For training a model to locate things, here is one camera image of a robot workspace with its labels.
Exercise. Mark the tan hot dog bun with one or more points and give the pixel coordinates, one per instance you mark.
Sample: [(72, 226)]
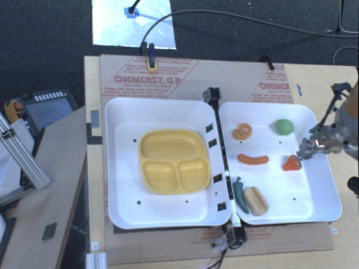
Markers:
[(255, 201)]

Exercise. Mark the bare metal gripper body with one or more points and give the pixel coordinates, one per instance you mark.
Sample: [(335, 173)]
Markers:
[(328, 141)]

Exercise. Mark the brown cardboard board red print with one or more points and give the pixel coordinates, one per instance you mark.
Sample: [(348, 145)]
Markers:
[(179, 77)]

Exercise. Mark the thin black and white rod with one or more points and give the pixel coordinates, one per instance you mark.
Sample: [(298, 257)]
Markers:
[(223, 155)]

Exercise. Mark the white plastic tray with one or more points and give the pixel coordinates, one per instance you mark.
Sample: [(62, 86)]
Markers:
[(291, 195), (126, 200)]

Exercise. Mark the yellow divided plate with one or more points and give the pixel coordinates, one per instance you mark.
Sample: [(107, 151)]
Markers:
[(174, 161)]

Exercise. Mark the red bell pepper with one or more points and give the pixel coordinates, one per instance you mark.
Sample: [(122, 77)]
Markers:
[(291, 164)]

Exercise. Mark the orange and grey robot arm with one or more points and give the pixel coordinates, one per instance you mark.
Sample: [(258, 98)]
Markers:
[(351, 108)]

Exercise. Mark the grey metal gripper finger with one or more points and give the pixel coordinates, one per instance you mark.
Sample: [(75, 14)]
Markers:
[(304, 146), (306, 155)]

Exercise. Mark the orange pretzel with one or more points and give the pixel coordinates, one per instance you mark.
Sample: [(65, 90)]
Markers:
[(238, 134)]

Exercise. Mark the green ball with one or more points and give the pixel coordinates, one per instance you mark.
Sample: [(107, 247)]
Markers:
[(284, 127)]

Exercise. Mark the green chili pepper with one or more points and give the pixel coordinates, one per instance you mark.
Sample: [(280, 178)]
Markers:
[(239, 195)]

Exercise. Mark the orange sausage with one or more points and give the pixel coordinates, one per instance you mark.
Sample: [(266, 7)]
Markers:
[(252, 159)]

